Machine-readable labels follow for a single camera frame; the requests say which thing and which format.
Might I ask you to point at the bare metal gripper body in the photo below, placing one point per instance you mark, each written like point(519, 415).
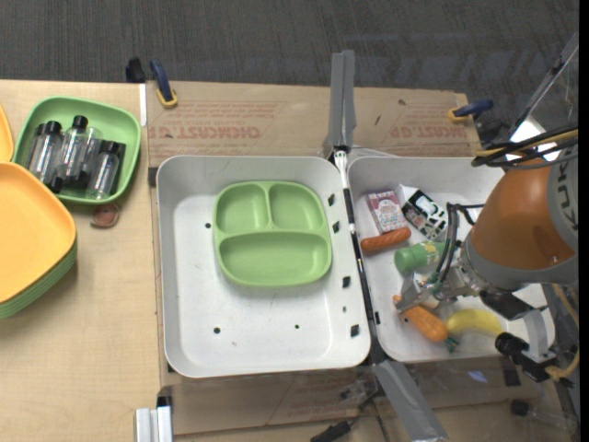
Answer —
point(460, 283)

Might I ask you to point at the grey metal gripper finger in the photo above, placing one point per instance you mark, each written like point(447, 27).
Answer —
point(407, 288)
point(416, 303)

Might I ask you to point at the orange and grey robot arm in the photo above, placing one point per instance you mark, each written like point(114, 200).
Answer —
point(520, 219)

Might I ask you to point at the orange carrot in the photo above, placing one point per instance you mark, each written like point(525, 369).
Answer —
point(430, 324)

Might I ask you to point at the green bottle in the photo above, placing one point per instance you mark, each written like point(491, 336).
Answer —
point(412, 257)

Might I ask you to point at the yellow banana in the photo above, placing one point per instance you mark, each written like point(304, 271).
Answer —
point(474, 321)

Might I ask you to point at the white plastic tray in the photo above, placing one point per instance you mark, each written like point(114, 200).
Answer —
point(257, 329)
point(391, 339)

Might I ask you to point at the orange sausage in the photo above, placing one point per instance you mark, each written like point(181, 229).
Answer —
point(385, 240)

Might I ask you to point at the black and white carton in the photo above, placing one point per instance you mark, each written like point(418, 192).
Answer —
point(423, 212)

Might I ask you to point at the pink carton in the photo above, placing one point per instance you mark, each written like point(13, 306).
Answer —
point(385, 212)

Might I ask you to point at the green divided plate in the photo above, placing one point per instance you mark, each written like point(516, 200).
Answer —
point(271, 235)

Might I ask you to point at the brown cardboard board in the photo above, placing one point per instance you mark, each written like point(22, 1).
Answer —
point(285, 122)

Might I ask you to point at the clear plastic bottle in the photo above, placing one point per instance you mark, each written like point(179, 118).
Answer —
point(103, 173)
point(45, 152)
point(72, 147)

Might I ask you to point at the green square plate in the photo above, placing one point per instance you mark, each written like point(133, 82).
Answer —
point(115, 122)

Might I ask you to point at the yellow plate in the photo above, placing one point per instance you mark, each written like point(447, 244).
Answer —
point(27, 228)
point(4, 136)

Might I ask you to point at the black cylinder on white bracket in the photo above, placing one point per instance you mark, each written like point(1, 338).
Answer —
point(534, 339)

